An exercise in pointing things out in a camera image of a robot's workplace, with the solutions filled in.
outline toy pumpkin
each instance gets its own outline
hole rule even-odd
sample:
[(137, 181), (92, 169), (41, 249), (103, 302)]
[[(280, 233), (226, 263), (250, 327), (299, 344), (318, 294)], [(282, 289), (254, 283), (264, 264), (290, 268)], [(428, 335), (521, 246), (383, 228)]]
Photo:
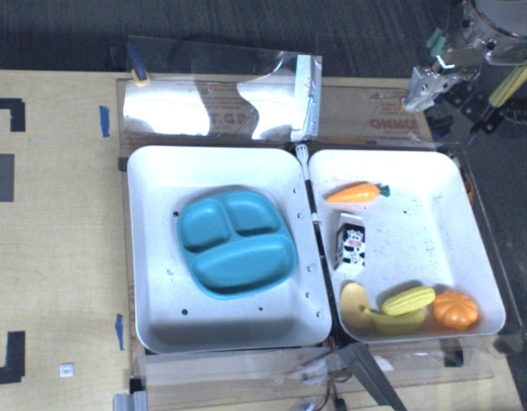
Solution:
[(478, 310), (467, 294), (448, 289), (434, 298), (433, 315), (443, 325), (464, 331), (476, 322)]

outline light wood surface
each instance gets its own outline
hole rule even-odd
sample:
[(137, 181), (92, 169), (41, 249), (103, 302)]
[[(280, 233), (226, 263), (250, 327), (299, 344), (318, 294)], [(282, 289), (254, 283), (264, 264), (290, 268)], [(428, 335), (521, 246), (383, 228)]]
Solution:
[[(26, 376), (0, 385), (2, 410), (111, 410), (113, 395), (128, 390), (129, 295), (117, 169), (117, 79), (123, 77), (0, 70), (0, 98), (22, 98), (27, 111), (27, 131), (10, 133), (8, 113), (0, 110), (0, 153), (15, 154), (15, 201), (0, 203), (0, 366), (7, 332), (27, 335)], [(110, 110), (108, 138), (99, 125), (100, 105)], [(124, 351), (117, 314), (123, 315)], [(401, 387), (398, 394), (408, 409), (522, 409), (505, 358), (484, 357), (491, 376)], [(68, 362), (75, 363), (75, 375), (60, 378), (59, 366)], [(387, 409), (376, 408), (366, 392), (344, 397), (350, 409)], [(292, 409), (295, 403), (204, 409)]]

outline gray square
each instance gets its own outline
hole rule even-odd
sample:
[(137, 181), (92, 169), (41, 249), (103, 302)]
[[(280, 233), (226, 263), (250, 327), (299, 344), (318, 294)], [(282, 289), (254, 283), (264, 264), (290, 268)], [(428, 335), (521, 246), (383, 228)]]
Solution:
[(14, 202), (14, 154), (0, 154), (0, 202)]

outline toy carrot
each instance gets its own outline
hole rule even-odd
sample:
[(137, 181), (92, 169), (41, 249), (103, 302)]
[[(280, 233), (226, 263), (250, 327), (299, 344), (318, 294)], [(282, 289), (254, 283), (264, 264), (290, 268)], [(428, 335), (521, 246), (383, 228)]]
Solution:
[(346, 188), (336, 194), (328, 196), (328, 202), (369, 202), (375, 200), (378, 195), (389, 196), (391, 190), (388, 186), (376, 186), (375, 184), (364, 182), (351, 188)]

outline dark background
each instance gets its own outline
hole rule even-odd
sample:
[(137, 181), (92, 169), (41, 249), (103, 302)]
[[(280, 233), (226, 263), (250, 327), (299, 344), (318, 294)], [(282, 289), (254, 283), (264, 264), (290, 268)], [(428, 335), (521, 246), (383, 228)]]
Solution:
[[(410, 78), (429, 64), (425, 42), (447, 8), (447, 0), (0, 0), (0, 69), (122, 70), (128, 35), (204, 35), (322, 55), (324, 76)], [(475, 84), (488, 95), (510, 70), (484, 68)], [(515, 97), (527, 105), (527, 83)], [(469, 120), (444, 103), (427, 114)], [(467, 158), (523, 323), (523, 350), (505, 351), (527, 408), (527, 121), (481, 132)]]

